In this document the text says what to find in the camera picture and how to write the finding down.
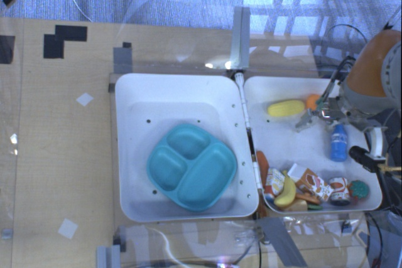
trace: wooden surface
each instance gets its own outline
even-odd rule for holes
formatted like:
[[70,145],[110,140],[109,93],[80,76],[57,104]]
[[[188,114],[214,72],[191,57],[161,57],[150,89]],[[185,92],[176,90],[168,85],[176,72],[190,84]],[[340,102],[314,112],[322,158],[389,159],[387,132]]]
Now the wooden surface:
[[[0,19],[0,35],[15,36],[11,65],[0,64],[0,231],[13,228],[18,145],[10,137],[18,133],[24,21]],[[11,265],[12,240],[0,239],[0,267]]]
[[[22,75],[22,82],[19,85],[21,112],[11,267],[95,267],[96,247],[112,243],[116,224],[114,203],[118,205],[118,200],[113,198],[111,106],[107,90],[109,75],[113,72],[113,48],[122,47],[123,41],[133,44],[136,72],[224,73],[206,70],[204,65],[207,62],[220,64],[229,59],[231,32],[66,21],[6,21],[4,18],[0,22],[0,26],[16,26],[12,31],[17,35],[18,48],[23,46],[23,60],[16,60],[12,67]],[[63,60],[43,59],[43,35],[54,34],[56,24],[88,26],[88,40],[66,41]],[[272,51],[265,55],[272,40],[285,41],[284,44],[289,41],[275,39],[272,35],[259,36],[255,40],[257,51],[252,54],[252,64],[259,69],[266,65],[268,73],[273,75],[317,76],[311,72],[313,57],[306,48],[307,54],[296,59],[285,59]],[[307,38],[297,41],[308,46]],[[2,82],[7,80],[5,75],[0,74]],[[16,85],[7,84],[6,88],[13,86]],[[86,107],[76,102],[84,93],[94,98]],[[78,225],[71,240],[58,233],[65,218]],[[131,226],[133,231],[158,228],[135,223]],[[214,234],[211,231],[219,227],[216,223],[211,222],[211,226],[203,229],[201,226],[204,227],[202,223],[194,226],[198,240],[210,240],[211,244],[218,240],[211,237]],[[186,240],[190,237],[181,224],[170,227],[176,228],[166,230],[165,227],[165,235],[176,236],[179,240],[174,255],[188,257],[188,254],[195,254],[189,248],[191,245]],[[134,238],[138,244],[133,247],[140,247],[140,236]],[[306,244],[304,239],[296,236],[296,244],[302,247],[308,262],[316,256],[320,257],[320,263],[328,265],[333,260],[339,261],[339,267],[353,258],[359,263],[362,261],[364,248],[356,241],[346,240],[341,248],[336,248],[331,234],[324,238],[327,240],[325,247],[313,240]],[[0,244],[0,257],[2,251],[10,254],[9,245]],[[147,247],[150,259],[162,259],[157,258],[161,249],[156,251],[152,243]],[[219,252],[219,247],[219,244],[215,245],[215,251]],[[339,251],[353,255],[340,256]],[[271,258],[276,256],[269,247],[263,247],[263,253],[266,263],[269,262],[267,253]],[[249,267],[249,264],[258,266],[255,249],[241,266]],[[1,267],[8,267],[7,262]]]

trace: hinge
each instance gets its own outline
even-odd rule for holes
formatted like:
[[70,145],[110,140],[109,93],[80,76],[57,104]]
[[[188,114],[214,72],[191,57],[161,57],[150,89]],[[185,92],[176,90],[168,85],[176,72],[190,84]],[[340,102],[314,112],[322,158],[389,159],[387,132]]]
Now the hinge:
[[258,162],[253,162],[254,176],[256,177],[257,189],[263,189],[263,184],[261,182],[261,174],[259,172]]
[[234,75],[237,87],[239,87],[239,93],[240,93],[240,100],[241,100],[241,105],[243,108],[243,114],[244,114],[244,121],[246,122],[246,128],[250,128],[250,118],[249,118],[249,112],[247,110],[247,101],[246,101],[246,95],[244,94],[244,76],[243,73],[239,72]]

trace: black cable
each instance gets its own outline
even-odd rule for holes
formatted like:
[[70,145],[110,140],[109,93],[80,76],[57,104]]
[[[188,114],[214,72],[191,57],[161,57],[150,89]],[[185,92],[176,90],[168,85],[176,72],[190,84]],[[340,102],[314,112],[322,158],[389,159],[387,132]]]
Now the black cable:
[[374,217],[371,215],[371,213],[366,212],[366,218],[367,218],[367,217],[370,217],[370,219],[371,219],[372,222],[375,224],[375,226],[376,226],[376,228],[377,228],[377,231],[378,231],[380,248],[379,248],[379,255],[378,255],[378,260],[377,260],[377,262],[378,262],[378,263],[381,263],[381,259],[383,258],[383,246],[384,246],[384,245],[383,245],[383,235],[382,235],[382,233],[381,233],[381,229],[379,228],[379,225],[378,225],[376,219],[374,219]]
[[371,141],[369,138],[369,134],[367,132],[364,132],[364,138],[366,139],[366,143],[367,143],[367,147],[368,147],[369,151],[371,151]]
[[261,268],[263,262],[263,255],[261,253],[261,244],[258,242],[258,252],[259,252],[259,265],[258,267]]
[[235,260],[235,261],[233,262],[233,264],[234,264],[234,265],[237,265],[237,264],[240,262],[240,260],[242,260],[245,256],[247,256],[247,254],[249,253],[249,251],[250,251],[250,249],[251,249],[252,246],[253,246],[253,244],[251,244],[251,245],[246,249],[246,251],[245,251],[239,258],[237,258],[237,260]]
[[351,25],[351,24],[335,24],[335,25],[333,25],[331,28],[327,29],[326,32],[324,33],[324,35],[322,36],[322,38],[321,38],[321,43],[320,43],[320,46],[321,46],[321,47],[322,47],[322,41],[323,41],[324,37],[325,37],[331,30],[333,30],[335,27],[338,27],[338,26],[345,26],[345,27],[349,27],[349,28],[352,28],[352,29],[356,30],[360,35],[362,35],[362,37],[364,38],[364,41],[366,42],[366,44],[368,43],[367,38],[364,36],[364,34],[363,34],[358,28],[356,28],[355,26],[353,26],[353,25]]
[[185,264],[185,265],[199,265],[201,267],[207,267],[207,268],[216,268],[218,264],[216,263],[208,263],[208,262],[192,262],[192,261],[180,261],[180,262],[174,262],[172,260],[163,260],[159,262],[155,262],[154,264],[149,264],[149,265],[125,265],[124,268],[169,268],[171,266],[177,266],[179,264]]
[[370,251],[370,223],[366,218],[367,223],[367,247],[366,247],[366,257],[369,258],[369,251]]
[[390,150],[393,148],[393,146],[398,142],[398,139],[400,139],[399,134],[394,137],[394,139],[391,141],[391,143],[389,143],[389,146],[387,148],[387,153],[390,152]]
[[345,65],[353,66],[354,62],[356,59],[351,56],[346,56],[341,63],[338,65],[338,67],[334,70],[334,72],[331,75],[330,82],[325,89],[324,93],[321,95],[322,102],[326,102],[332,89],[334,88],[335,81],[338,80],[338,76],[340,71],[345,67]]

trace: toy banana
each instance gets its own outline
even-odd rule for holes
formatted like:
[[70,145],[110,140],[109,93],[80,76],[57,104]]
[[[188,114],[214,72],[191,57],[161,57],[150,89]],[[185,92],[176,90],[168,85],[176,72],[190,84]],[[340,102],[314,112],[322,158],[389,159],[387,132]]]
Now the toy banana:
[[288,176],[288,173],[284,171],[285,182],[283,183],[283,191],[278,195],[274,204],[279,208],[284,208],[290,205],[296,197],[296,185],[295,182]]

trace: white tray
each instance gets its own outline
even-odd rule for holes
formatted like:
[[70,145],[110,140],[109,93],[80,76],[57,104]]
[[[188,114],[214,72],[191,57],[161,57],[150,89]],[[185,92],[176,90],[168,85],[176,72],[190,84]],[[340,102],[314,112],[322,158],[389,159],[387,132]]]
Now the white tray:
[[[315,78],[283,78],[283,77],[251,77],[244,86],[247,98],[247,109],[255,150],[262,151],[269,165],[282,169],[290,169],[293,163],[310,168],[318,176],[328,182],[333,177],[345,177],[350,181],[361,180],[368,184],[370,193],[365,200],[348,206],[333,206],[323,203],[324,212],[350,212],[374,210],[382,200],[381,188],[377,176],[365,170],[349,156],[345,162],[334,162],[330,155],[330,133],[325,130],[321,120],[311,128],[300,133],[295,131],[295,124],[301,114],[291,117],[270,117],[267,106],[288,99],[302,99],[310,94],[322,94],[329,80]],[[332,92],[338,94],[338,86]],[[348,150],[353,145],[367,149],[362,132],[352,126],[345,127],[348,135]],[[267,203],[274,211],[281,212],[275,206]]]
[[[251,152],[237,85],[226,77],[127,74],[116,84],[120,201],[137,222],[246,217],[258,206]],[[146,162],[173,127],[190,123],[228,145],[237,172],[219,201],[190,212],[160,192],[146,174]]]

